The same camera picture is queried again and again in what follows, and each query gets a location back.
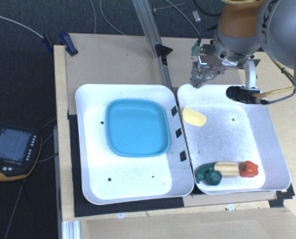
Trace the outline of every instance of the blue tray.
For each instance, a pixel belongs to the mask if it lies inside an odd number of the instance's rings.
[[[161,155],[169,149],[170,133],[163,108],[141,99],[114,100],[106,110],[108,144],[126,157]]]

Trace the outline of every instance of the red toy pepper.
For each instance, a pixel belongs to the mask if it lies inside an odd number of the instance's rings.
[[[239,165],[240,175],[242,177],[254,177],[259,174],[258,168],[257,164],[247,160]]]

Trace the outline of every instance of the black floor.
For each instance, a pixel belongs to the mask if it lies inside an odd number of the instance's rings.
[[[96,33],[119,34],[100,13],[100,0],[91,0],[96,11]],[[183,0],[169,0],[173,4]],[[197,0],[209,13],[218,13],[219,0]],[[150,0],[161,36],[191,37],[197,34],[186,19],[163,0]],[[103,0],[105,16],[119,31],[143,35],[131,0]],[[179,9],[192,21],[189,7]],[[59,43],[62,30],[94,33],[94,14],[88,0],[0,0],[0,16],[30,27],[38,34],[49,33]],[[201,30],[216,24],[218,17],[202,15]],[[38,34],[0,18],[0,122],[40,128],[56,116],[53,57],[41,44]],[[44,130],[52,134],[56,121]],[[53,140],[42,149],[41,159],[54,154]],[[12,223],[10,220],[21,191]],[[57,212],[54,160],[38,163],[25,181],[0,183],[0,239],[55,239]]]

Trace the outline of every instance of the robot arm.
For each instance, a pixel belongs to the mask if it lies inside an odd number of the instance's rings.
[[[193,64],[191,85],[200,88],[227,69],[244,68],[260,47],[294,69],[296,82],[296,0],[225,4],[213,41]]]

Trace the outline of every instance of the wooden table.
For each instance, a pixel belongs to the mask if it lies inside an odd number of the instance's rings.
[[[184,208],[75,217],[68,114],[76,114],[75,91],[86,83],[162,84],[156,59],[142,36],[70,34],[79,51],[69,56],[54,47],[59,140],[59,219],[66,226],[80,222],[82,239],[110,238],[296,238],[296,97],[269,106],[279,142],[292,177],[293,199],[282,208],[270,208],[275,191],[188,195]],[[162,38],[173,48],[168,55],[172,86],[189,82],[194,39]],[[257,52],[257,87],[271,91],[291,83],[269,59]],[[211,84],[244,84],[243,70],[229,71]]]

